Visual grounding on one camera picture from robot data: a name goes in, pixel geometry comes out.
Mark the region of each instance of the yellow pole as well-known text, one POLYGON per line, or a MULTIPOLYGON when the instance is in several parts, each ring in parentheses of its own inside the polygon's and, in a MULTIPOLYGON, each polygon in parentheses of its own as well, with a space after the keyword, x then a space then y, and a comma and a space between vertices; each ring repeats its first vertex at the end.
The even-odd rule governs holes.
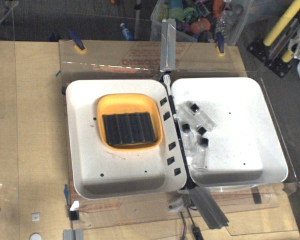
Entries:
POLYGON ((288 63, 292 60, 294 52, 292 50, 287 50, 281 57, 282 61, 288 63))
POLYGON ((265 46, 269 47, 280 35, 280 33, 285 29, 288 23, 300 10, 300 0, 294 0, 285 13, 281 16, 279 21, 271 29, 270 33, 263 40, 265 46))

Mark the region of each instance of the clear acrylic panel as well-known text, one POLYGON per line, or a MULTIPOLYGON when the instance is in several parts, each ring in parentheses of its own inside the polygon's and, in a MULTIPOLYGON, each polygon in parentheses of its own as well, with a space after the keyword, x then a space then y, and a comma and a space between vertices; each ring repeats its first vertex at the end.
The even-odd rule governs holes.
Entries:
MULTIPOLYGON (((62 91, 68 84, 85 79, 155 79, 159 81, 161 44, 159 42, 133 41, 91 41, 83 40, 87 51, 78 53, 72 40, 59 42, 62 91)), ((277 133, 280 129, 271 110, 271 102, 260 78, 259 70, 245 70, 237 47, 225 46, 225 56, 219 56, 213 43, 176 43, 176 70, 171 72, 171 81, 180 78, 226 78, 249 77, 259 82, 277 133)), ((67 110, 65 102, 65 121, 67 110)), ((180 193, 146 194, 114 197, 97 200, 82 198, 72 181, 70 146, 68 143, 70 201, 79 201, 80 219, 72 221, 72 228, 83 228, 88 239, 99 236, 114 239, 118 235, 140 239, 179 239, 183 231, 180 214, 169 212, 169 202, 177 200, 180 193), (165 230, 151 230, 164 227, 165 230)), ((286 183, 259 185, 253 187, 211 189, 211 195, 230 220, 230 226, 220 230, 220 239, 227 236, 241 236, 285 232, 298 239, 298 227, 290 207, 288 195, 296 185, 286 183)), ((191 231, 191 220, 183 210, 191 231)), ((209 230, 198 211, 191 211, 203 237, 215 237, 216 231, 209 230)))
POLYGON ((0 41, 15 40, 14 10, 17 1, 0 2, 0 41))

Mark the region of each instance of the plastic storage bin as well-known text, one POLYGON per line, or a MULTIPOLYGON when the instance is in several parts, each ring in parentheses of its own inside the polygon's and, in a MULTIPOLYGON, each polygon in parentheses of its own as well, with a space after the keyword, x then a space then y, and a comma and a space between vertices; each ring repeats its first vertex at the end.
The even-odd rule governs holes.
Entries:
MULTIPOLYGON (((151 36, 150 41, 161 40, 161 22, 157 19, 160 15, 162 5, 166 0, 158 0, 151 14, 151 36)), ((263 20, 269 17, 281 16, 293 0, 231 0, 233 5, 240 4, 243 6, 243 13, 238 18, 238 23, 229 34, 227 44, 234 46, 244 27, 248 24, 263 20)), ((194 37, 183 32, 176 32, 177 42, 197 42, 194 37)))
MULTIPOLYGON (((160 41, 161 40, 161 22, 159 22, 157 19, 160 15, 161 6, 165 3, 166 0, 158 0, 152 14, 151 14, 151 36, 150 41, 160 41)), ((234 46, 238 38, 246 25, 246 21, 248 18, 248 13, 250 11, 251 5, 254 0, 231 0, 233 5, 240 4, 243 6, 243 13, 238 19, 238 23, 236 26, 232 29, 232 31, 229 34, 227 44, 230 46, 234 46)), ((185 34, 183 32, 177 31, 176 32, 176 41, 177 42, 197 42, 197 39, 194 37, 185 34)))
POLYGON ((294 0, 253 0, 246 25, 271 17, 280 17, 294 0))

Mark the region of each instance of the plywood surface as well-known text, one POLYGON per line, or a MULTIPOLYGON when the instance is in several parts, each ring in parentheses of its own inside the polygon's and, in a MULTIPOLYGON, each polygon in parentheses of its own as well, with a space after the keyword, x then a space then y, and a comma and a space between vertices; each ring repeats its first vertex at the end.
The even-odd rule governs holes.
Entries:
MULTIPOLYGON (((232 61, 239 60, 235 67, 242 67, 237 48, 230 50, 232 61)), ((0 240, 26 240, 34 232, 58 240, 71 227, 63 193, 69 174, 59 59, 57 43, 0 42, 0 240), (33 213, 40 214, 39 221, 32 221, 33 213)), ((228 229, 207 230, 201 217, 195 222, 205 239, 299 240, 281 188, 275 189, 278 207, 228 213, 228 229)), ((173 218, 87 229, 84 239, 177 240, 182 227, 173 218)))
MULTIPOLYGON (((70 63, 66 64, 68 71, 133 72, 126 67, 152 71, 160 68, 160 42, 85 40, 84 45, 87 47, 86 53, 80 54, 74 49, 72 41, 61 41, 61 60, 70 63)), ((178 70, 217 71, 220 77, 247 76, 240 52, 235 46, 225 45, 225 56, 219 56, 214 43, 178 42, 175 53, 175 69, 178 70)))

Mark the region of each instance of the wooden table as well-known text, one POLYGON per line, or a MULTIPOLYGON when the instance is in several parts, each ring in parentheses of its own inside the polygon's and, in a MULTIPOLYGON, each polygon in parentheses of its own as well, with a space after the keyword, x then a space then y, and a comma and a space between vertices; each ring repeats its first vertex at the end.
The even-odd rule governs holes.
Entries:
MULTIPOLYGON (((242 64, 238 49, 230 49, 242 64)), ((0 240, 26 240, 35 232, 57 240, 71 228, 63 193, 69 172, 59 70, 58 43, 0 41, 0 240), (36 213, 39 221, 32 220, 36 213)), ((200 217, 195 222, 206 240, 299 240, 282 188, 273 186, 278 207, 227 213, 228 228, 208 230, 200 217)), ((182 228, 173 219, 88 229, 84 240, 178 240, 182 228)))

